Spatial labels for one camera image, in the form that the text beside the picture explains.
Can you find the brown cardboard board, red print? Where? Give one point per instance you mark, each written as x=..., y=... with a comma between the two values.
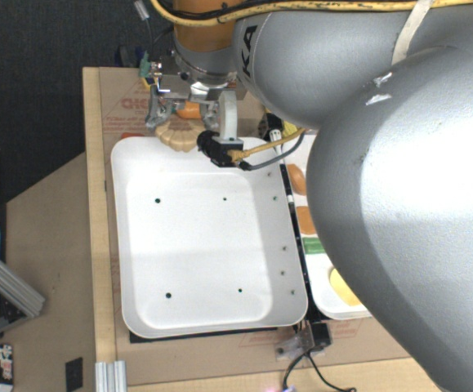
x=203, y=362

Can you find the orange round toy fruit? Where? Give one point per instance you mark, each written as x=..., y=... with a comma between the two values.
x=189, y=111

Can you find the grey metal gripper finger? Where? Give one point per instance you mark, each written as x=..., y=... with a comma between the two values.
x=157, y=113
x=210, y=114

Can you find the green block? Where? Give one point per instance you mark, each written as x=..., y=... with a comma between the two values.
x=313, y=246

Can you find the black cylinder on white bracket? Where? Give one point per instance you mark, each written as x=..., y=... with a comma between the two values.
x=228, y=112

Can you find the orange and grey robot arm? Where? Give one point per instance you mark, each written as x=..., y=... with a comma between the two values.
x=383, y=137

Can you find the white plastic tray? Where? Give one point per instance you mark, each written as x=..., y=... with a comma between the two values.
x=203, y=239
x=322, y=276

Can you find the brown bread roll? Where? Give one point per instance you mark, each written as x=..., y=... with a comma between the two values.
x=297, y=179

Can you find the thin black and white rod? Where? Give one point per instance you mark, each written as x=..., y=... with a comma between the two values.
x=297, y=227

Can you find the beige round biscuit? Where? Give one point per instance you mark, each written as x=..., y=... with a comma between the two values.
x=177, y=136

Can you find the yellow banana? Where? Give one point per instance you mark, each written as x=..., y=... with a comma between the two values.
x=341, y=289

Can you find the orange doughnut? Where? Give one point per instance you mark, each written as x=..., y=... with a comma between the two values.
x=304, y=220

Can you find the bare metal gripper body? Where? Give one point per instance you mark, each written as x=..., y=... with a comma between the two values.
x=179, y=87

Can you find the yellow toy food piece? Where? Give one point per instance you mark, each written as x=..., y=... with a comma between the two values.
x=290, y=129

